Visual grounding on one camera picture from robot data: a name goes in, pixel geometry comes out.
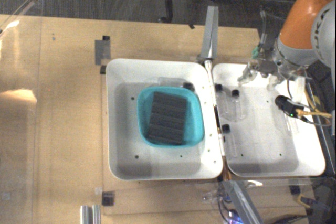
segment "white tray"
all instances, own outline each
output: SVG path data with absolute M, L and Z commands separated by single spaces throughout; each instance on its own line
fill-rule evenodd
M 215 83 L 227 93 L 238 89 L 237 78 L 245 65 L 219 64 L 213 69 Z M 318 176 L 325 170 L 316 128 L 285 116 L 275 105 L 276 96 L 288 96 L 286 82 L 268 91 L 268 79 L 257 78 L 240 87 L 247 117 L 229 124 L 225 154 L 230 170 L 242 177 Z
M 136 116 L 137 96 L 158 78 L 191 82 L 204 117 L 204 139 L 194 147 L 147 145 Z M 107 65 L 109 165 L 124 180 L 207 179 L 218 176 L 223 159 L 206 70 L 197 63 L 116 59 Z

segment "black sponge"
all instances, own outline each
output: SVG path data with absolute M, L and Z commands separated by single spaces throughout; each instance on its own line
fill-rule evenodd
M 182 145 L 187 100 L 154 92 L 147 139 L 156 144 Z

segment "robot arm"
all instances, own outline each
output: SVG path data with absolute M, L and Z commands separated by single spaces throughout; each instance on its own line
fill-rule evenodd
M 252 80 L 255 71 L 264 77 L 272 74 L 278 82 L 293 80 L 304 76 L 304 70 L 317 60 L 331 68 L 334 43 L 335 0 L 296 0 L 274 45 L 268 48 L 260 42 L 254 57 L 257 63 L 250 62 L 238 81 Z

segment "wooden table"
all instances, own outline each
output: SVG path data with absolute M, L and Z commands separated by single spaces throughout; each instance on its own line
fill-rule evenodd
M 211 205 L 206 205 L 203 210 L 197 210 L 193 204 L 191 207 L 194 208 L 189 211 L 158 210 L 150 214 L 124 214 L 137 212 L 134 206 L 146 202 L 143 196 L 137 196 L 139 193 L 145 195 L 146 191 L 152 191 L 151 188 L 161 187 L 162 184 L 123 182 L 114 178 L 108 170 L 105 157 L 106 91 L 100 66 L 94 63 L 94 43 L 95 40 L 101 40 L 103 35 L 111 38 L 113 59 L 195 61 L 201 51 L 204 26 L 191 29 L 188 25 L 173 24 L 47 17 L 25 19 L 32 25 L 41 25 L 40 32 L 38 27 L 30 31 L 30 35 L 40 34 L 39 79 L 35 89 L 37 92 L 34 93 L 37 104 L 33 100 L 33 106 L 36 105 L 36 135 L 29 142 L 20 139 L 15 141 L 32 152 L 30 155 L 23 154 L 17 161 L 20 163 L 24 159 L 26 166 L 22 169 L 33 168 L 25 176 L 34 179 L 34 183 L 31 185 L 31 181 L 27 180 L 26 186 L 24 183 L 17 184 L 30 188 L 31 191 L 27 191 L 21 200 L 31 199 L 33 203 L 26 202 L 15 212 L 10 210 L 13 206 L 9 206 L 7 211 L 2 212 L 0 223 L 25 223 L 31 212 L 33 223 L 79 223 L 80 206 L 100 204 L 102 189 L 109 188 L 125 190 L 124 197 L 132 196 L 130 189 L 135 189 L 135 192 L 132 202 L 120 207 L 120 215 L 104 211 L 102 224 L 220 223 L 218 210 Z M 258 42 L 256 29 L 220 27 L 216 62 L 246 62 Z M 32 100 L 20 102 L 31 103 Z M 35 132 L 34 126 L 30 128 L 31 132 Z M 4 144 L 0 146 L 2 151 L 5 148 Z M 15 192 L 16 187 L 13 186 L 12 189 L 20 198 L 19 192 Z M 267 202 L 264 204 L 259 211 L 266 218 L 274 218 L 285 210 L 279 210 L 277 206 L 270 206 Z M 286 212 L 303 214 L 304 209 L 298 204 L 290 203 Z

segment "blue bowl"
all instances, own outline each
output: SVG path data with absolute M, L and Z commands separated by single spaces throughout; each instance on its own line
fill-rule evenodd
M 149 129 L 154 92 L 172 94 L 187 100 L 182 145 L 154 144 L 147 140 L 146 134 Z M 198 144 L 203 139 L 204 126 L 201 104 L 197 95 L 188 89 L 165 86 L 145 88 L 138 95 L 137 113 L 141 137 L 151 146 L 167 148 L 190 147 Z

